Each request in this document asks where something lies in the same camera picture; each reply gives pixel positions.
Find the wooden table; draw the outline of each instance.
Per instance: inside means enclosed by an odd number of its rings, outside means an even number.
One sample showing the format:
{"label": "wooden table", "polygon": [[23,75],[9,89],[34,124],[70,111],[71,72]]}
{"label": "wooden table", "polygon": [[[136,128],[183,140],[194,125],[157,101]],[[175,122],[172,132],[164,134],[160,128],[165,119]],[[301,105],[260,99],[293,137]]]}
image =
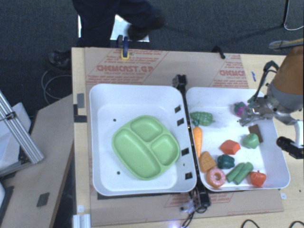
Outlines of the wooden table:
{"label": "wooden table", "polygon": [[[257,89],[259,80],[263,73],[264,65],[270,60],[275,61],[278,65],[284,60],[284,56],[273,55],[240,55],[241,62],[244,67],[246,78],[249,88]],[[78,92],[85,92],[85,50],[83,48],[74,48],[72,51],[73,61],[73,92],[74,92],[74,104],[77,104]],[[253,80],[252,72],[255,73],[256,81]],[[273,76],[269,75],[268,82],[271,82]],[[262,88],[262,92],[265,94],[265,87]],[[86,115],[87,106],[84,104],[79,107],[77,114],[79,116]],[[303,119],[303,112],[296,112],[293,114],[296,119]],[[276,119],[275,126],[278,136],[285,136],[290,139],[295,139],[295,130],[291,126],[285,126],[278,122]],[[88,143],[87,143],[87,125],[84,122],[76,122],[74,124],[75,130],[75,164],[76,164],[76,204],[77,214],[89,214],[90,213],[90,190],[89,190],[89,160],[88,160]],[[303,175],[303,160],[296,160],[284,153],[288,169],[290,171],[291,181],[290,184],[280,190],[282,197],[286,197],[283,200],[284,212],[276,213],[263,213],[254,215],[240,215],[229,217],[216,217],[216,218],[194,218],[190,227],[191,228],[214,228],[214,227],[227,227],[235,228],[240,227],[246,219],[254,220],[260,227],[282,227],[287,228],[294,220],[304,219],[304,175]],[[180,227],[181,220],[163,221],[163,222],[150,222],[150,223],[137,223],[137,224],[125,224],[115,225],[115,227],[121,228],[163,228],[163,227]],[[246,224],[246,228],[255,227],[252,224]]]}
{"label": "wooden table", "polygon": [[53,227],[73,157],[73,123],[71,95],[38,111],[31,138],[45,158],[2,182],[14,188],[1,227]]}

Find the toy donut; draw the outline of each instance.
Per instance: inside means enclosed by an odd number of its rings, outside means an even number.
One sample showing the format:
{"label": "toy donut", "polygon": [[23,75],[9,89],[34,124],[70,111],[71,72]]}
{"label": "toy donut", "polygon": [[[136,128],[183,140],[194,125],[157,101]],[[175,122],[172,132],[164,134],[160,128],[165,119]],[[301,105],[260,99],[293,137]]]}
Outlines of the toy donut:
{"label": "toy donut", "polygon": [[207,172],[207,183],[212,187],[218,188],[226,181],[226,176],[220,168],[212,168]]}

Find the toy cucumber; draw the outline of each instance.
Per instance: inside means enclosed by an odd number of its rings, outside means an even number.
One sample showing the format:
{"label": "toy cucumber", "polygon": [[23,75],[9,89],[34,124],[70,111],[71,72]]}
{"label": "toy cucumber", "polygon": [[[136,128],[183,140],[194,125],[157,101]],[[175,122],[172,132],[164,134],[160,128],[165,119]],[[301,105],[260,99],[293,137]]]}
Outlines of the toy cucumber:
{"label": "toy cucumber", "polygon": [[245,177],[252,172],[253,170],[253,165],[250,162],[247,162],[243,168],[239,171],[239,173],[237,174],[237,176],[233,179],[234,183],[239,185],[242,180],[245,179]]}
{"label": "toy cucumber", "polygon": [[245,163],[240,163],[238,164],[235,168],[233,168],[233,170],[231,172],[229,172],[226,175],[226,180],[228,182],[232,182],[233,179],[238,175],[238,173],[241,171],[241,169],[243,168],[243,166],[245,165]]}

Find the toy carrot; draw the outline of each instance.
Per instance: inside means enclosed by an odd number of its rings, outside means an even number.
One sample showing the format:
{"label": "toy carrot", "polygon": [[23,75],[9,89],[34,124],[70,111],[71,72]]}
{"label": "toy carrot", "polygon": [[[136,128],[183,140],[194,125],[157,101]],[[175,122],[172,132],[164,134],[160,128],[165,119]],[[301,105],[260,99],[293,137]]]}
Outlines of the toy carrot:
{"label": "toy carrot", "polygon": [[200,157],[200,152],[201,152],[201,146],[203,142],[203,131],[199,127],[199,122],[198,121],[193,121],[193,124],[195,127],[192,129],[193,132],[193,138],[194,138],[194,144],[195,144],[195,150],[197,157]]}

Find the toy bell pepper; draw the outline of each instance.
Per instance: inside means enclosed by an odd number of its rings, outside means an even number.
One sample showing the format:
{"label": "toy bell pepper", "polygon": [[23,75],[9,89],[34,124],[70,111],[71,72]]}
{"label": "toy bell pepper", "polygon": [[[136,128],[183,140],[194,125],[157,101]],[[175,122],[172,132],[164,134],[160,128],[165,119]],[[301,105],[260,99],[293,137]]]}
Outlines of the toy bell pepper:
{"label": "toy bell pepper", "polygon": [[246,135],[242,139],[242,144],[247,148],[255,149],[260,144],[258,135],[255,133],[250,133]]}
{"label": "toy bell pepper", "polygon": [[235,164],[234,164],[233,157],[226,155],[226,154],[220,155],[218,157],[218,167],[220,169],[230,169],[234,166],[235,166]]}
{"label": "toy bell pepper", "polygon": [[253,171],[250,173],[250,181],[252,183],[252,185],[261,187],[265,180],[266,180],[267,176],[264,173],[260,173],[260,171]]}
{"label": "toy bell pepper", "polygon": [[248,107],[245,105],[244,102],[239,102],[237,104],[234,104],[234,113],[239,117],[242,117],[242,113],[244,109],[248,109]]}

